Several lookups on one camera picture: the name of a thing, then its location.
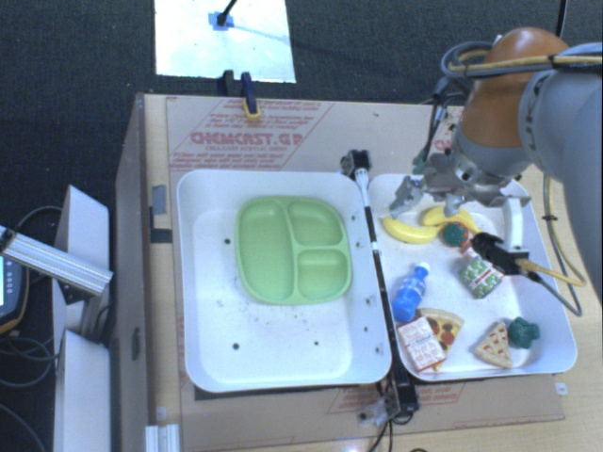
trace yellow banana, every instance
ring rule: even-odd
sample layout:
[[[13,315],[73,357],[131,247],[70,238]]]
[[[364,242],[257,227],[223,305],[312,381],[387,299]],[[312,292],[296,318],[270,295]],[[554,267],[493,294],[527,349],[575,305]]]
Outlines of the yellow banana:
[[[431,243],[440,231],[439,226],[411,226],[389,216],[383,218],[382,223],[390,236],[417,245]]]
[[[434,206],[425,213],[421,222],[425,226],[441,226],[447,222],[460,222],[473,234],[481,232],[471,215],[464,209],[459,209],[456,215],[447,218],[444,216],[444,206]]]

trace toy pizza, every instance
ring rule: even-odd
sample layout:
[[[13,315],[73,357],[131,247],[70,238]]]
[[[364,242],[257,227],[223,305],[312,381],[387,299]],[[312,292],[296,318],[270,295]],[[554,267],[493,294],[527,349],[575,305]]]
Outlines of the toy pizza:
[[[427,318],[427,321],[432,327],[433,335],[440,343],[444,353],[448,354],[464,324],[464,320],[454,313],[436,310],[434,308],[421,308],[417,311],[419,315]],[[440,363],[434,365],[433,370],[437,371],[440,365]]]
[[[513,368],[505,324],[502,321],[498,322],[488,336],[475,347],[473,353],[492,365],[501,368]]]

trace blue tape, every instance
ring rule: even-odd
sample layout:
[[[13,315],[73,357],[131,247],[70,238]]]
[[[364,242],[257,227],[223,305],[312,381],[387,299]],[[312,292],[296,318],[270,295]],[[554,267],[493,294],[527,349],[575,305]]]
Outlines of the blue tape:
[[[226,22],[224,23],[224,25],[218,25],[218,15],[220,15],[221,12],[219,11],[214,11],[212,13],[209,13],[209,15],[207,15],[207,20],[209,21],[209,24],[212,26],[212,28],[214,30],[218,30],[219,32],[224,32],[226,30],[228,30],[229,28],[233,28],[235,26],[235,21],[233,20],[233,16],[232,15],[227,15],[226,16]]]

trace water bottle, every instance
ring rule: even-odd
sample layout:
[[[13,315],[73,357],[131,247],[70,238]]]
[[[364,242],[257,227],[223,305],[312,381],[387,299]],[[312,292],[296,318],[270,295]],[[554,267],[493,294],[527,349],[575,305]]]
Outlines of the water bottle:
[[[415,317],[416,307],[425,293],[425,277],[429,273],[430,266],[427,263],[419,263],[415,272],[404,279],[392,303],[396,321],[406,323]]]

